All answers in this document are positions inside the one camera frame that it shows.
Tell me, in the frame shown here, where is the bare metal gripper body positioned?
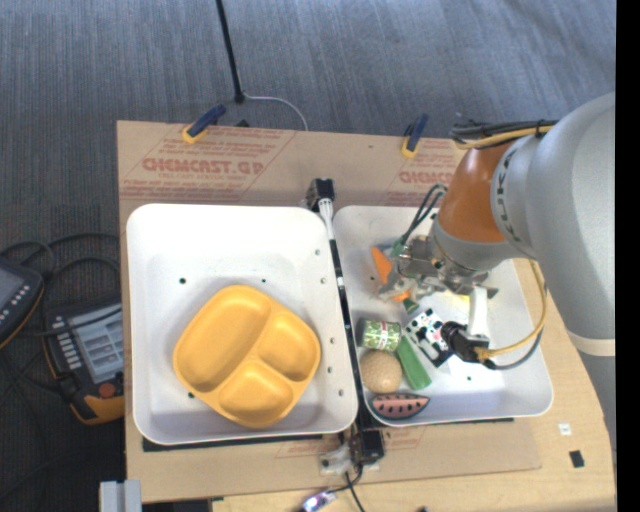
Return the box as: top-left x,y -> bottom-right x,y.
393,235 -> 500,301

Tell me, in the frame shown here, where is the orange carrot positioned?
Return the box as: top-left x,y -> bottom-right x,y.
370,245 -> 421,315

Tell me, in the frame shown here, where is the green and white can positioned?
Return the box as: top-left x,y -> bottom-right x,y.
360,319 -> 403,353

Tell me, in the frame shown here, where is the white printed carton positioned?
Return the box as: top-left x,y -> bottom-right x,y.
403,308 -> 453,369

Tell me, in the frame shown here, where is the thin black and white rod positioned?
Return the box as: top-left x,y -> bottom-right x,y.
318,198 -> 370,432

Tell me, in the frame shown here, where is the green bottle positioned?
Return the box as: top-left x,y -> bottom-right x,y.
395,333 -> 433,392

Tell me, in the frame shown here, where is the beige round ball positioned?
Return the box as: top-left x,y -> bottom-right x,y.
359,348 -> 404,395

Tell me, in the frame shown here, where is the pink watermelon slice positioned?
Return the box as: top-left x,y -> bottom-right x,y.
370,392 -> 432,422

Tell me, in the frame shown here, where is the white plastic tray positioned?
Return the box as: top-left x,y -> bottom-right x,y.
331,204 -> 555,428
125,202 -> 360,447

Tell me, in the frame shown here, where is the brown cardboard board red print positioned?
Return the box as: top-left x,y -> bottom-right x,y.
115,119 -> 544,504

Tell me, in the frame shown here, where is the yellow divided plate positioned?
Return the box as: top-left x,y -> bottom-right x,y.
171,284 -> 323,431

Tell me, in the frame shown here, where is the black cylinder on white bracket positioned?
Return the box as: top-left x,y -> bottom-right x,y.
439,286 -> 494,364

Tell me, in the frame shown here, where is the black block with thin wires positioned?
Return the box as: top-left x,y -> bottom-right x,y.
305,177 -> 337,212
348,427 -> 387,465

